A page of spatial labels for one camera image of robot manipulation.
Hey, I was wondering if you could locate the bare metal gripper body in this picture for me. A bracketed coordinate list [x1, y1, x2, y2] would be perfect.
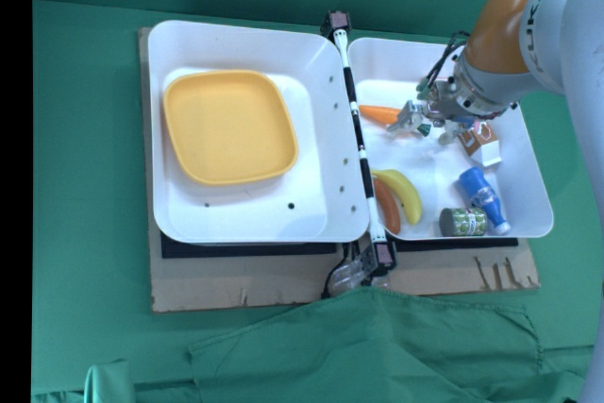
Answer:
[421, 77, 502, 129]

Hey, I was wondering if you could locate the orange carrot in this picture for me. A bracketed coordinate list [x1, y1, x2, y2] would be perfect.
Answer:
[358, 104, 433, 139]

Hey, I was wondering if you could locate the white plastic tray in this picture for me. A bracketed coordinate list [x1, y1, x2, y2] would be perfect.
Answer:
[347, 37, 555, 241]
[147, 19, 370, 244]

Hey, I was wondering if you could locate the brown and white carton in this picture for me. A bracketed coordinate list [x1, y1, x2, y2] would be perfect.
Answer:
[457, 120, 503, 168]

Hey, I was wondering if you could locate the black and white thin rod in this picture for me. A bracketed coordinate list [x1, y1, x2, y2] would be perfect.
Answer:
[332, 28, 390, 246]

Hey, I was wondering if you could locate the blue bottle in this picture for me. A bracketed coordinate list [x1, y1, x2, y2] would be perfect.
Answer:
[457, 165, 512, 236]

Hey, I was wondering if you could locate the yellow banana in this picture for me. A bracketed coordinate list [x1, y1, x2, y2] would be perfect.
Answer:
[371, 168, 424, 227]

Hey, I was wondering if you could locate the green can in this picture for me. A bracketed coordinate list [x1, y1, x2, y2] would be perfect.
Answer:
[438, 207, 488, 238]

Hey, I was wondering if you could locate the orange sausage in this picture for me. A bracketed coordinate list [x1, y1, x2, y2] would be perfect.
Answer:
[371, 176, 402, 236]

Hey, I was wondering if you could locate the yellow plate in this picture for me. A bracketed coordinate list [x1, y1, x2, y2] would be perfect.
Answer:
[162, 69, 299, 188]

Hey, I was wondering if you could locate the green cloth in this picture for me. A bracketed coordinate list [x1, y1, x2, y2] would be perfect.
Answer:
[187, 286, 595, 403]

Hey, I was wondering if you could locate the brown cardboard board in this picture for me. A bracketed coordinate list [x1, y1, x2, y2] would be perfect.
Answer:
[138, 26, 542, 314]

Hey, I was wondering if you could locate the black block with wires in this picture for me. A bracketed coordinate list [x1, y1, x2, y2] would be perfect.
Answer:
[361, 240, 398, 276]
[320, 9, 353, 39]

